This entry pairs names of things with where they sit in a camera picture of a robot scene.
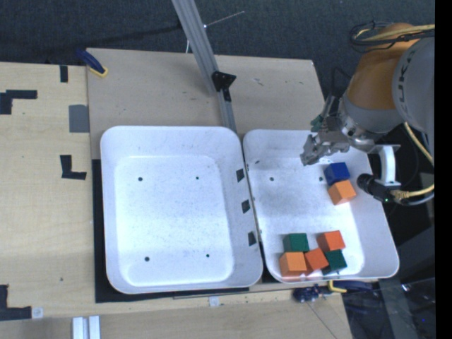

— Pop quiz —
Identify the pale wood board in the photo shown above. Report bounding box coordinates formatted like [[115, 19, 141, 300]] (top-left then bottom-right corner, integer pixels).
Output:
[[85, 47, 354, 318]]

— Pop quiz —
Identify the white plastic tray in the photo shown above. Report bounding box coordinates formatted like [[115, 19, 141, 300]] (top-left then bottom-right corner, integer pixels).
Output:
[[100, 125, 264, 295], [242, 129, 400, 285]]

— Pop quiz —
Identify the orange cube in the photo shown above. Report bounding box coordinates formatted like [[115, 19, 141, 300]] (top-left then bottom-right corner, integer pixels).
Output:
[[316, 230, 347, 254], [278, 251, 309, 278], [304, 247, 330, 272], [327, 179, 357, 206]]

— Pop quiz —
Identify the green cube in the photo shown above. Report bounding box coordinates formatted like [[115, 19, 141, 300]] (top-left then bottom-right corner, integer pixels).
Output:
[[282, 232, 310, 254], [321, 249, 348, 275]]

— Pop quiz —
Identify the black cylinder on white bracket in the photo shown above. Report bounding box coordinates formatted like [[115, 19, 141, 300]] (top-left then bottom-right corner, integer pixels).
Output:
[[356, 144, 403, 204]]

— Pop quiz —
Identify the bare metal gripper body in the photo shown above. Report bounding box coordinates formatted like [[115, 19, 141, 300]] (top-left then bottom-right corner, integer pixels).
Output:
[[312, 116, 376, 155]]

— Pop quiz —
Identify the blue cube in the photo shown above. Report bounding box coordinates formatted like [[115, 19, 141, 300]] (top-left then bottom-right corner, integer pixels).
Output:
[[323, 161, 352, 186]]

